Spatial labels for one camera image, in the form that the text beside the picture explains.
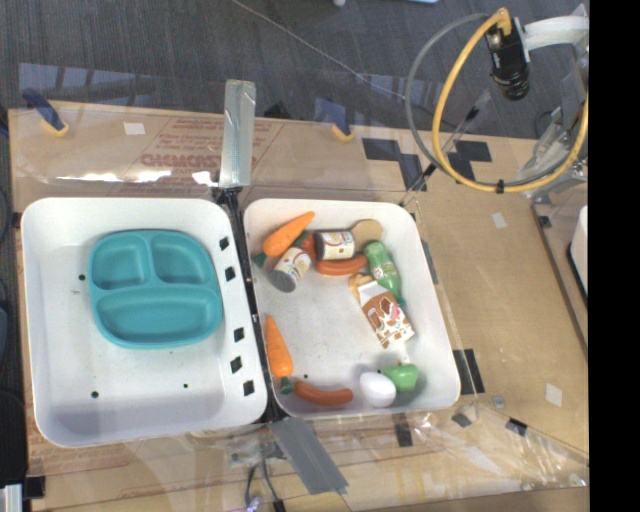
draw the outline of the white tape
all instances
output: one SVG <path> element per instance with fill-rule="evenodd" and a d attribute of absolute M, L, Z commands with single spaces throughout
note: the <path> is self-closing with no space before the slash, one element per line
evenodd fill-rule
<path fill-rule="evenodd" d="M 560 388 L 555 387 L 553 384 L 547 384 L 545 397 L 547 401 L 551 402 L 553 405 L 562 407 L 562 390 Z"/>
<path fill-rule="evenodd" d="M 493 217 L 493 222 L 495 223 L 498 229 L 507 227 L 507 221 L 504 220 L 504 216 L 502 215 L 502 213 L 500 212 L 494 213 L 492 217 Z"/>
<path fill-rule="evenodd" d="M 144 124 L 142 123 L 124 123 L 124 133 L 127 135 L 146 135 Z"/>

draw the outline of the table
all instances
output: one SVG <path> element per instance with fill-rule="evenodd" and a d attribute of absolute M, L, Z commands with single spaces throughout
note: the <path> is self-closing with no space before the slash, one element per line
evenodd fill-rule
<path fill-rule="evenodd" d="M 63 183 L 55 178 L 62 176 L 61 170 L 86 174 L 87 161 L 104 164 L 100 172 L 139 169 L 140 152 L 117 144 L 120 139 L 111 131 L 115 124 L 125 130 L 143 124 L 147 131 L 157 124 L 162 132 L 167 120 L 180 120 L 194 130 L 198 121 L 215 130 L 220 114 L 53 104 L 63 117 L 76 122 L 102 122 L 95 123 L 93 134 L 87 132 L 75 151 L 67 146 L 56 153 L 60 141 L 42 143 L 46 139 L 38 131 L 35 113 L 10 112 L 18 209 L 50 194 L 203 193 L 185 181 L 182 187 L 172 184 L 149 192 L 145 187 L 114 188 L 87 180 L 82 188 L 69 189 L 58 187 Z M 549 245 L 563 242 L 547 241 L 538 205 L 520 195 L 479 193 L 441 172 L 429 178 L 426 190 L 407 193 L 411 163 L 413 169 L 427 165 L 408 130 L 354 126 L 353 131 L 354 139 L 343 143 L 333 137 L 330 122 L 258 119 L 253 185 L 243 190 L 240 204 L 245 207 L 265 196 L 293 196 L 405 205 L 415 216 L 428 256 L 459 364 L 461 396 L 453 407 L 439 411 L 311 422 L 349 483 L 344 495 L 309 496 L 289 461 L 277 457 L 269 458 L 268 480 L 256 471 L 252 493 L 271 501 L 271 483 L 292 510 L 416 504 L 448 510 L 447 502 L 454 506 L 460 499 L 472 499 L 469 507 L 487 500 L 560 499 L 580 509 L 588 503 L 588 357 L 584 333 L 575 323 L 576 310 L 567 301 L 570 281 L 558 278 L 558 267 L 566 264 L 558 251 L 549 251 Z M 428 140 L 427 132 L 422 135 Z M 469 160 L 474 172 L 496 177 L 524 163 L 534 143 L 471 135 L 464 141 L 491 156 L 490 162 Z M 156 153 L 172 151 L 163 144 Z M 43 169 L 54 173 L 48 176 L 54 178 L 53 186 L 38 176 Z M 584 202 L 585 190 L 586 185 L 571 194 Z M 558 199 L 550 197 L 551 204 L 554 200 Z M 14 235 L 20 248 L 19 231 Z M 20 272 L 20 252 L 17 264 Z M 20 293 L 24 300 L 24 289 Z M 21 315 L 24 327 L 24 307 Z M 256 425 L 106 447 L 55 447 L 38 432 L 29 412 L 25 332 L 23 328 L 29 473 L 44 475 L 47 482 L 45 497 L 33 501 L 34 510 L 118 510 L 125 503 L 128 510 L 241 509 L 248 468 L 259 460 L 261 449 L 275 449 L 267 430 Z M 523 492 L 530 490 L 542 492 Z"/>

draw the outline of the toy egg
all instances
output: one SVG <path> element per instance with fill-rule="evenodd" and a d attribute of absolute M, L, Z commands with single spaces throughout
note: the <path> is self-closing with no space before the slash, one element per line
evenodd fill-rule
<path fill-rule="evenodd" d="M 360 390 L 373 407 L 389 407 L 396 398 L 395 384 L 381 373 L 364 372 L 360 375 Z"/>

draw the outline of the sausage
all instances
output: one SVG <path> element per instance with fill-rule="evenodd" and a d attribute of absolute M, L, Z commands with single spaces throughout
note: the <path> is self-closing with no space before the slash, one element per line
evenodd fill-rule
<path fill-rule="evenodd" d="M 327 391 L 318 389 L 302 380 L 296 381 L 293 392 L 308 402 L 320 405 L 344 405 L 353 400 L 353 391 L 349 388 Z"/>
<path fill-rule="evenodd" d="M 316 270 L 326 276 L 346 276 L 367 265 L 369 260 L 364 254 L 357 254 L 348 260 L 322 260 L 316 263 Z"/>

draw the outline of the orange carrot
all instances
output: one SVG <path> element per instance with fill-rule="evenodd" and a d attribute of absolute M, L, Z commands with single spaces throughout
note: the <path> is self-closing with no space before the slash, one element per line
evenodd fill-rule
<path fill-rule="evenodd" d="M 293 373 L 293 359 L 278 324 L 271 315 L 267 315 L 264 337 L 267 341 L 267 360 L 271 373 L 274 377 L 281 379 L 282 393 L 290 393 L 293 391 L 289 381 L 289 377 Z"/>
<path fill-rule="evenodd" d="M 294 240 L 302 234 L 315 215 L 315 212 L 307 212 L 280 226 L 264 239 L 262 251 L 267 256 L 282 256 L 291 247 Z"/>

